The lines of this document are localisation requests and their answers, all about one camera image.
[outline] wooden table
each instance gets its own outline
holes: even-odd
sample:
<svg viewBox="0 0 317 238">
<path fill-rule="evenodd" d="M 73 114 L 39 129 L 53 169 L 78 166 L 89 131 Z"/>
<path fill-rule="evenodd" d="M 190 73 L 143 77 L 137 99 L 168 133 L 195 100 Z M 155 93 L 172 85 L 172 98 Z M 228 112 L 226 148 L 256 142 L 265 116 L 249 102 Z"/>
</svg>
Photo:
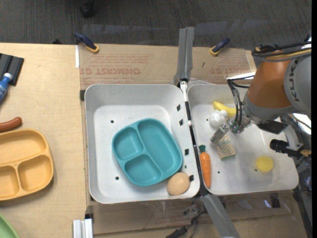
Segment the wooden table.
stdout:
<svg viewBox="0 0 317 238">
<path fill-rule="evenodd" d="M 46 188 L 0 201 L 0 213 L 21 238 L 71 238 L 72 221 L 83 219 L 87 207 L 80 73 L 75 66 L 75 46 L 0 43 L 0 53 L 25 58 L 17 85 L 9 87 L 8 96 L 0 105 L 0 122 L 22 117 L 20 128 L 41 132 L 48 141 L 54 165 L 53 180 Z M 294 200 L 291 214 L 238 220 L 234 225 L 244 238 L 306 237 Z M 174 230 L 96 237 L 163 238 Z M 201 224 L 194 237 L 218 237 L 218 232 L 213 224 Z"/>
</svg>

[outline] chair wheel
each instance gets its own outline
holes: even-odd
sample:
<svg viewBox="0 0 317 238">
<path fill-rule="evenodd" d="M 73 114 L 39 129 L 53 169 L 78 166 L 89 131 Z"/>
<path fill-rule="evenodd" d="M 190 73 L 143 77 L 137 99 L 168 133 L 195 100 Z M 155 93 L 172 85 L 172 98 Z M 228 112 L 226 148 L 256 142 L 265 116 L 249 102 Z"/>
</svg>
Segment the chair wheel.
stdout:
<svg viewBox="0 0 317 238">
<path fill-rule="evenodd" d="M 83 14 L 83 16 L 85 18 L 87 17 L 91 17 L 94 15 L 94 6 L 91 3 L 84 3 L 81 7 L 80 7 L 80 12 Z"/>
</svg>

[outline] orange tray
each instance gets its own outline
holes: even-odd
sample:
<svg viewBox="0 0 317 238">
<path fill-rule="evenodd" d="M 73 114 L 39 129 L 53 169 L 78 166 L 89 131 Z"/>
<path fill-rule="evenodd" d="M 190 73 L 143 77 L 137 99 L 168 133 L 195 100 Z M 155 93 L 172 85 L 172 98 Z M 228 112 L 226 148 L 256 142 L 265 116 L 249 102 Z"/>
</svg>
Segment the orange tray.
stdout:
<svg viewBox="0 0 317 238">
<path fill-rule="evenodd" d="M 0 201 L 39 191 L 52 178 L 51 152 L 40 132 L 19 129 L 0 133 Z"/>
</svg>

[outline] chair leg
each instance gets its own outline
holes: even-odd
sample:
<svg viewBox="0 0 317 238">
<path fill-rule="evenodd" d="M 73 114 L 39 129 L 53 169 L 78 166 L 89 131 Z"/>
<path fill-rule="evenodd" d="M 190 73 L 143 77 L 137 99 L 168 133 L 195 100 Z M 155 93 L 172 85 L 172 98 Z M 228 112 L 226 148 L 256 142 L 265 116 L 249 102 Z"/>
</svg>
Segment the chair leg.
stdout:
<svg viewBox="0 0 317 238">
<path fill-rule="evenodd" d="M 84 17 L 91 17 L 94 15 L 94 4 L 94 0 L 88 0 L 88 2 L 82 4 L 80 11 Z"/>
</svg>

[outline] teal divided plate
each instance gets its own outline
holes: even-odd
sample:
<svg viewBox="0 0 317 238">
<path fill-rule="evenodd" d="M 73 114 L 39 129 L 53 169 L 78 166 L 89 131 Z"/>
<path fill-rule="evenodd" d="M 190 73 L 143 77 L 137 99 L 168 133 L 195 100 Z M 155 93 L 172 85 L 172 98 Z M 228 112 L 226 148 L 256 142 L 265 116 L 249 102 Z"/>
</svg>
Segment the teal divided plate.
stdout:
<svg viewBox="0 0 317 238">
<path fill-rule="evenodd" d="M 9 221 L 0 213 L 0 238 L 19 238 Z"/>
<path fill-rule="evenodd" d="M 112 139 L 114 156 L 129 180 L 150 186 L 175 174 L 182 153 L 162 122 L 143 119 L 120 130 Z"/>
</svg>

